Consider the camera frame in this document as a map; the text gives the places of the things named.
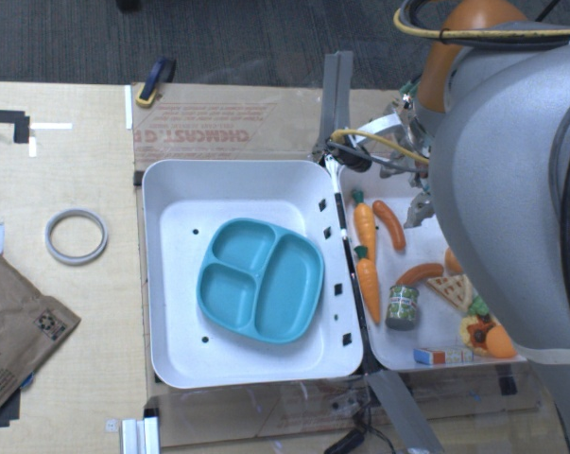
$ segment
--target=wooden table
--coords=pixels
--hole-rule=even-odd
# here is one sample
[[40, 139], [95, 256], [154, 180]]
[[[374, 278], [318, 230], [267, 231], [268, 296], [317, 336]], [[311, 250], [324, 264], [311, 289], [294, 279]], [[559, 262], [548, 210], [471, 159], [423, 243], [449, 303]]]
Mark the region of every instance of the wooden table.
[[[0, 428], [0, 453], [119, 452], [120, 420], [140, 418], [147, 402], [146, 342], [139, 254], [134, 151], [125, 86], [0, 82], [0, 109], [25, 111], [31, 123], [72, 123], [68, 131], [36, 131], [37, 156], [0, 124], [0, 218], [5, 258], [41, 292], [82, 321], [22, 392], [20, 420]], [[59, 211], [85, 207], [109, 229], [106, 251], [81, 267], [47, 252], [45, 224]], [[99, 232], [71, 219], [56, 244], [84, 253]], [[547, 392], [535, 410], [431, 422], [447, 452], [564, 452]], [[393, 428], [382, 431], [401, 446]], [[323, 452], [346, 432], [171, 447], [165, 452]], [[370, 436], [357, 452], [383, 452]]]

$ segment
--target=orange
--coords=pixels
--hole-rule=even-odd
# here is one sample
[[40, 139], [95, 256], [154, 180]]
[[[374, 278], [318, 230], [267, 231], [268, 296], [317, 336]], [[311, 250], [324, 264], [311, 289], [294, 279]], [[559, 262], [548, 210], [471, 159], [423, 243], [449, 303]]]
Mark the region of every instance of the orange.
[[486, 334], [486, 349], [495, 358], [511, 358], [517, 355], [505, 328], [498, 324]]

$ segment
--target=green can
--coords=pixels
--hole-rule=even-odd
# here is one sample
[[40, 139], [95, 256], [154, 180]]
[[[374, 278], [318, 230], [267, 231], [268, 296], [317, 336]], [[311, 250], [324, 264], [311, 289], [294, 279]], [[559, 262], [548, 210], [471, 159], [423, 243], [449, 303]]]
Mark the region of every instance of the green can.
[[386, 326], [400, 331], [413, 329], [417, 320], [418, 298], [419, 291], [411, 286], [392, 286], [389, 288]]

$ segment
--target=white ring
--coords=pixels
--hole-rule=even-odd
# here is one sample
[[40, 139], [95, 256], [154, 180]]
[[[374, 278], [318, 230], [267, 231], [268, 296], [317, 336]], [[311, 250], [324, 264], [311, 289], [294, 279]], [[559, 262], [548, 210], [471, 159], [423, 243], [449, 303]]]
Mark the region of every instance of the white ring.
[[[88, 218], [99, 227], [100, 231], [102, 232], [102, 239], [100, 240], [99, 245], [91, 253], [81, 256], [72, 256], [61, 253], [54, 247], [51, 241], [51, 234], [59, 222], [69, 217]], [[47, 246], [47, 250], [61, 263], [67, 264], [68, 266], [80, 266], [82, 264], [87, 264], [88, 262], [93, 261], [104, 252], [107, 243], [108, 228], [106, 227], [106, 222], [104, 222], [104, 220], [102, 220], [98, 214], [85, 208], [70, 208], [64, 210], [63, 212], [59, 212], [54, 217], [52, 217], [45, 226], [45, 245]]]

